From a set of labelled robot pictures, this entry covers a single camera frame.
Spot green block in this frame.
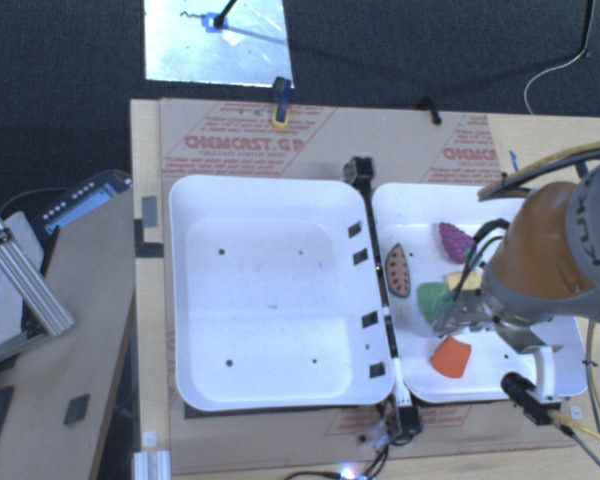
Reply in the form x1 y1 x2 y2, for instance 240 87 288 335
416 281 457 325

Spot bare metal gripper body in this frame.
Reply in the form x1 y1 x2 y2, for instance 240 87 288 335
448 288 504 335

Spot toy watermelon slice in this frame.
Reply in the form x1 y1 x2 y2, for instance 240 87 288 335
384 242 413 299

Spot purple toy grapes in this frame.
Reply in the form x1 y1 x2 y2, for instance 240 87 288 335
438 221 477 265

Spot yellow block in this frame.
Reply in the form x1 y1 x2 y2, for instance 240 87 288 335
445 268 483 292

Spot black block with thin wires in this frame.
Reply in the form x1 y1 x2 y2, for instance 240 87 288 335
342 155 377 186
378 401 424 445

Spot orange block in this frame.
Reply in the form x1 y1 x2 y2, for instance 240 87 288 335
429 335 473 380

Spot brown cardboard board, red print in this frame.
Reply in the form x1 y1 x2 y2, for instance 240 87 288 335
158 98 600 475

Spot white plastic tray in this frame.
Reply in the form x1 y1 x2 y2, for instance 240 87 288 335
168 174 397 413
371 182 589 405

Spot thin black and white rod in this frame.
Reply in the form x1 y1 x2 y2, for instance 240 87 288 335
359 180 412 410

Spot black cylinder on white bracket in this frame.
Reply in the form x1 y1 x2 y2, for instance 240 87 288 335
499 345 564 427

